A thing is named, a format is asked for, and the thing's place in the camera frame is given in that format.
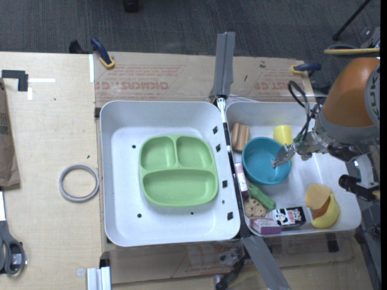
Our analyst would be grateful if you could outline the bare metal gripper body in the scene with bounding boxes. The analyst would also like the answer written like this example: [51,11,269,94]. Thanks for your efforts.
[294,129,331,161]

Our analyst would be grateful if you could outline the blue bowl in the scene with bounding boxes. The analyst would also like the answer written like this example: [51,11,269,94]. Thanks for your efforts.
[241,136,293,185]

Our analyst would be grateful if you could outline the yellow cup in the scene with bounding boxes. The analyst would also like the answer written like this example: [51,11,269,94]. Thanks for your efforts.
[273,124,294,147]

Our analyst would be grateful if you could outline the white plastic tray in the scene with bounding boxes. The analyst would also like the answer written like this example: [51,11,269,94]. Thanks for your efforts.
[99,100,241,248]
[224,101,363,238]

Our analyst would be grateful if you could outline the green toy vegetable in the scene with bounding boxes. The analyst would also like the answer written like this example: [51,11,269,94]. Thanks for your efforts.
[247,182,277,211]

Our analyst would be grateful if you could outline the pink carton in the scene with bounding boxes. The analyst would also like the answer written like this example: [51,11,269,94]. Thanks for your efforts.
[234,161,250,200]

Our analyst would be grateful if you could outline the tan toy bread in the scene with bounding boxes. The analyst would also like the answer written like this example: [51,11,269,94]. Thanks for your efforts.
[230,122,252,153]

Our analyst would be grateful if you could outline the pale yellow round slice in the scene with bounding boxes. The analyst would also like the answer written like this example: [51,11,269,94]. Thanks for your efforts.
[304,182,333,211]

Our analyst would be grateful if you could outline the brown toy biscuit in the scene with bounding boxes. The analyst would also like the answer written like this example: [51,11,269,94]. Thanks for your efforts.
[243,196,268,219]

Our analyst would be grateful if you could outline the cow print carton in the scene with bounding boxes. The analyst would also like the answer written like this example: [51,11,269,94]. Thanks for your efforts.
[273,206,307,228]

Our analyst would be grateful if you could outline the orange toy slice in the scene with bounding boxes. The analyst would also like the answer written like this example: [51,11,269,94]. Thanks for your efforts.
[311,196,331,220]

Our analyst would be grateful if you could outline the pink and white box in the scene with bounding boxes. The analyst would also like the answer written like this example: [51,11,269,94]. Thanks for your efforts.
[249,217,282,236]

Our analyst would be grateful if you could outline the yellow banana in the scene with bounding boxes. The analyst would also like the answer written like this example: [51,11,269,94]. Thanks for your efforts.
[311,192,340,230]

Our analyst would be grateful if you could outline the green divided plate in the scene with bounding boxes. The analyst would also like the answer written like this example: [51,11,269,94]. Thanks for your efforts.
[138,134,220,208]

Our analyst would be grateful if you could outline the brown cardboard board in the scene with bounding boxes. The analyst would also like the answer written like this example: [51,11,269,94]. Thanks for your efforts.
[93,51,355,285]

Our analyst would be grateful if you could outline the brown paper bag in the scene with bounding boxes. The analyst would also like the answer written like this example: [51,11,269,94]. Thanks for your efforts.
[0,77,22,189]

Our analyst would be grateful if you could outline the grey scissors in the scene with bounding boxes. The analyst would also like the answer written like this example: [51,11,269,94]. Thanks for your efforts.
[0,220,27,276]

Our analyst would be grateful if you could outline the black cylinder on white bracket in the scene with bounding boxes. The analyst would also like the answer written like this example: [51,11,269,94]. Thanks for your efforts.
[338,153,380,202]

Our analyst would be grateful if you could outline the grey tape ring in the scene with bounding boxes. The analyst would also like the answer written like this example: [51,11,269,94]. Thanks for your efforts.
[58,163,100,203]

